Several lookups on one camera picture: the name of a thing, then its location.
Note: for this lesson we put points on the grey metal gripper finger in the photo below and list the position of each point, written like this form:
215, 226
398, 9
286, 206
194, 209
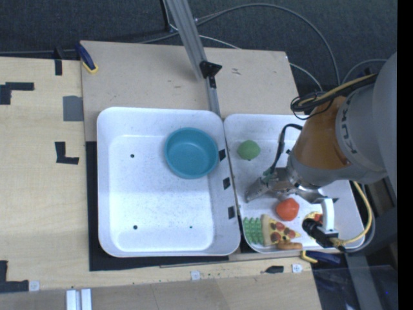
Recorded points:
281, 195
256, 190

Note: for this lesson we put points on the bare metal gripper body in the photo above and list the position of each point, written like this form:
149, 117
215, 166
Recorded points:
285, 181

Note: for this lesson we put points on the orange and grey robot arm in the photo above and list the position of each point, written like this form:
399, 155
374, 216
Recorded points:
355, 134

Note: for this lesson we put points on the orange-red toy tomato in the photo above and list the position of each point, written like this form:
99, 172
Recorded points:
287, 209

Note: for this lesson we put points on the toy pizza slice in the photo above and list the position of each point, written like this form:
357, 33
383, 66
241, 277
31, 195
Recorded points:
274, 231

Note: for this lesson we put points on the yellow and red toy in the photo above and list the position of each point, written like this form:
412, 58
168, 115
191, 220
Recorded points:
313, 215

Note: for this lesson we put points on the green toy pea pod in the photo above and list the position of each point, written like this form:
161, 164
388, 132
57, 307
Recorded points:
252, 231

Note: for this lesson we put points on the green round toy fruit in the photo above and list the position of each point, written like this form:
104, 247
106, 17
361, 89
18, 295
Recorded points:
248, 150

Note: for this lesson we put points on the brown toy pretzel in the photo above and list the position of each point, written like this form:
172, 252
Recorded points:
290, 246

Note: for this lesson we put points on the white plastic tray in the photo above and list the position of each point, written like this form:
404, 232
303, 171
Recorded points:
155, 199
258, 131

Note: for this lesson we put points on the blue bowl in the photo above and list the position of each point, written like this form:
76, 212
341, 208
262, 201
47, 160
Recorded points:
192, 153

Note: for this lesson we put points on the pale wood board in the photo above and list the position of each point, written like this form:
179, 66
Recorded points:
145, 76

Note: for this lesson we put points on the black cylinder on white bracket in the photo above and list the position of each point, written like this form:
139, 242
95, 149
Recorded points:
327, 220

